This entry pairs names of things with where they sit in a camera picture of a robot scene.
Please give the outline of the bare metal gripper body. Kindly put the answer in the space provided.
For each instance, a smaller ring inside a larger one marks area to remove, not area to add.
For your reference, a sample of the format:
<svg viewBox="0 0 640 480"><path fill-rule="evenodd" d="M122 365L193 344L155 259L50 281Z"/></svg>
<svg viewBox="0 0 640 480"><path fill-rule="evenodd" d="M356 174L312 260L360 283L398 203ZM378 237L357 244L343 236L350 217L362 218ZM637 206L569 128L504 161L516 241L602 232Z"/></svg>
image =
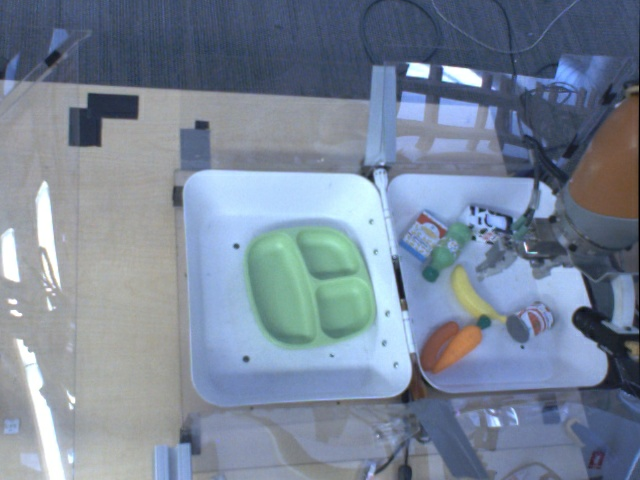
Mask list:
<svg viewBox="0 0 640 480"><path fill-rule="evenodd" d="M516 255L529 264L535 279L549 276L555 268L575 267L572 254L578 245L578 234L566 216L523 216L511 232Z"/></svg>

